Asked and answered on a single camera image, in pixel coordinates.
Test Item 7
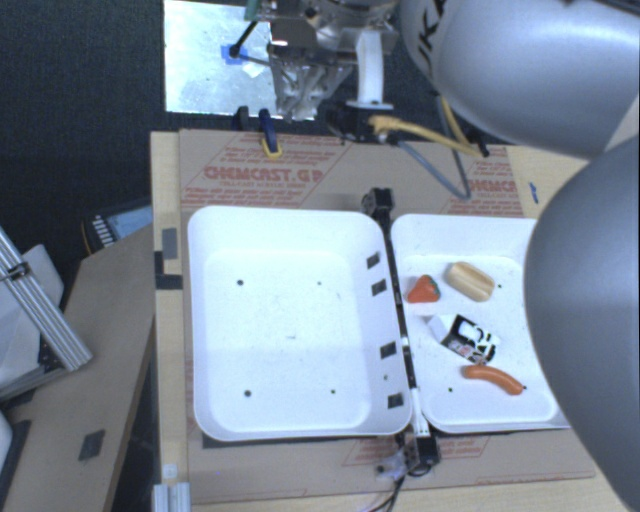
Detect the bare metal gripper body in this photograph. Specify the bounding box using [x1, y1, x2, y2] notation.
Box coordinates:
[267, 0, 401, 67]

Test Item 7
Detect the brown cardboard board red print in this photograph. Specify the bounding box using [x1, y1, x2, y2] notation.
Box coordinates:
[178, 127, 597, 505]

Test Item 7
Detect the orange carrot with green top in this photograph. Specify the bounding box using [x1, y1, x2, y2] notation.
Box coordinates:
[405, 274, 442, 305]

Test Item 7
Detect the white plastic tray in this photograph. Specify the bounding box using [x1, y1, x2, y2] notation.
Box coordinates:
[186, 204, 414, 443]
[388, 213, 571, 435]

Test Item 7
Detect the thin black and white rod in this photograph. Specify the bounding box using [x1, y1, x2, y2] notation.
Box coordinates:
[378, 212, 430, 435]

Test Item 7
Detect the tan bread bun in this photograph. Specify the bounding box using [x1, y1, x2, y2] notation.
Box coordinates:
[444, 261, 496, 303]

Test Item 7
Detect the black and white carton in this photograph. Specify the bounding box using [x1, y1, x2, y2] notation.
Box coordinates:
[427, 313, 502, 364]

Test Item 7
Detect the orange sausage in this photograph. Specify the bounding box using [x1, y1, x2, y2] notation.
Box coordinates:
[460, 364, 526, 397]

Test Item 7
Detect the black cylinder on white bracket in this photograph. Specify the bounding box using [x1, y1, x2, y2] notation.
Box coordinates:
[323, 28, 397, 145]

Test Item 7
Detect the black block with thin wires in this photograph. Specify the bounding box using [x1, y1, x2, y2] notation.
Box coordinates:
[361, 187, 395, 217]
[403, 433, 442, 476]

